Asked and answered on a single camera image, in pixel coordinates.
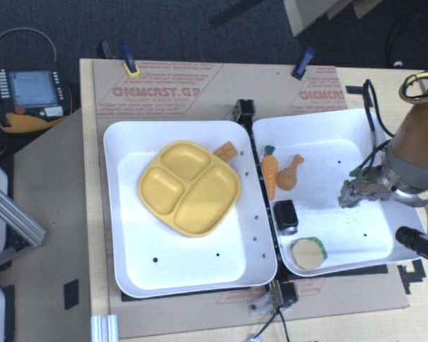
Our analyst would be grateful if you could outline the thin black rod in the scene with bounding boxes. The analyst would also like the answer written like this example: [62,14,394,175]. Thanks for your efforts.
[245,114,290,284]

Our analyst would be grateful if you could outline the yellow divided plate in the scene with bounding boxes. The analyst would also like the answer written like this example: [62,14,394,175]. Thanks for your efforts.
[137,140,243,238]

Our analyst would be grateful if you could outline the brown cardboard board red print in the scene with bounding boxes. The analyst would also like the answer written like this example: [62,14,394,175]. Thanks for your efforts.
[92,60,411,341]

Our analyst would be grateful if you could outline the small black can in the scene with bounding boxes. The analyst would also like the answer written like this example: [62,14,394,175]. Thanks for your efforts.
[272,199,300,236]

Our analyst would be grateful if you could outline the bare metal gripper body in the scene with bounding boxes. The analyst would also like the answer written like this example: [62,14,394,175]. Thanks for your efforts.
[345,165,403,203]

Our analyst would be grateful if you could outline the tan and green toy sandwich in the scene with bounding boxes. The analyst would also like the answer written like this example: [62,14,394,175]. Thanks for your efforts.
[290,236,328,271]

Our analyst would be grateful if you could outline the black block with thin wires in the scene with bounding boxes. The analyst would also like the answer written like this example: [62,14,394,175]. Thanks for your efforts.
[230,98,256,124]
[265,280,300,306]

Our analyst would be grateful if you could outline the black cylinder on white bracket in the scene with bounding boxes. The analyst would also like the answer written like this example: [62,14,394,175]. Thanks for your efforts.
[389,186,428,261]

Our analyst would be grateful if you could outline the brown toy biscuit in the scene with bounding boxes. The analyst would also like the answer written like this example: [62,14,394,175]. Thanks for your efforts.
[212,140,239,165]

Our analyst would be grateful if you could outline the white plastic tray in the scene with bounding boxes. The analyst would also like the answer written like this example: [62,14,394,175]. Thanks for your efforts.
[103,120,279,299]
[251,108,428,278]

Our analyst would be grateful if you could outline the orange toy carrot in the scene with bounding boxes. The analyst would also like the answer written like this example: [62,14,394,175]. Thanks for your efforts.
[261,145,280,201]

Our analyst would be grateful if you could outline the orange toy chicken drumstick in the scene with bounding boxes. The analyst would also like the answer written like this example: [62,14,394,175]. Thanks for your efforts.
[276,154,305,192]

